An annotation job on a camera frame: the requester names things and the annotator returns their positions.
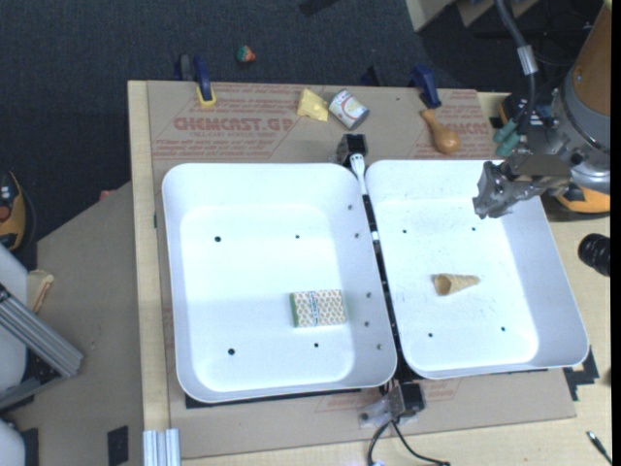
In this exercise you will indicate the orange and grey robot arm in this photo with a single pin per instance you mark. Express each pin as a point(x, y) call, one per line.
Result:
point(589, 56)

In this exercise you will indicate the thin black and white rod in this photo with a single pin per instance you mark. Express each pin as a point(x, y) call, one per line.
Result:
point(379, 255)

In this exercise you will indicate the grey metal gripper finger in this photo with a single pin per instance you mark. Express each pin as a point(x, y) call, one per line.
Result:
point(486, 189)
point(515, 198)

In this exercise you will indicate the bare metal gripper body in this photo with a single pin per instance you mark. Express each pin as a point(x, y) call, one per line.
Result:
point(541, 167)

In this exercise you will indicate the brown cardboard board red print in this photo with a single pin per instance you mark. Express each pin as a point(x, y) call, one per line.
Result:
point(233, 129)

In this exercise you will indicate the tan ice cream cone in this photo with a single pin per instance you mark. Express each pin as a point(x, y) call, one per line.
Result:
point(451, 283)

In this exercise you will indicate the black cylinder on white bracket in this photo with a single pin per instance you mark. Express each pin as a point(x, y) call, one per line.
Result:
point(596, 254)

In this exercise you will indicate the green and orange patterned carton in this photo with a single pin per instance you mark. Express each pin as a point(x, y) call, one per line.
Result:
point(320, 309)

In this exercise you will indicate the small green and orange toy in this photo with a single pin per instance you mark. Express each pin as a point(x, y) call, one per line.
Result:
point(246, 54)

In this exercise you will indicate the small white can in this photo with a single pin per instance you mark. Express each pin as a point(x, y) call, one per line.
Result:
point(348, 109)

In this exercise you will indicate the white plastic tray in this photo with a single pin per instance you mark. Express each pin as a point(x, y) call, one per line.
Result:
point(262, 270)
point(466, 318)

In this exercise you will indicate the yellow cheese wedge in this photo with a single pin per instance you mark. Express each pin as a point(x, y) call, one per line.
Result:
point(313, 106)

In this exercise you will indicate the brown chicken drumstick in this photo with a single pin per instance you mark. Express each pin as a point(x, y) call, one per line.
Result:
point(444, 138)

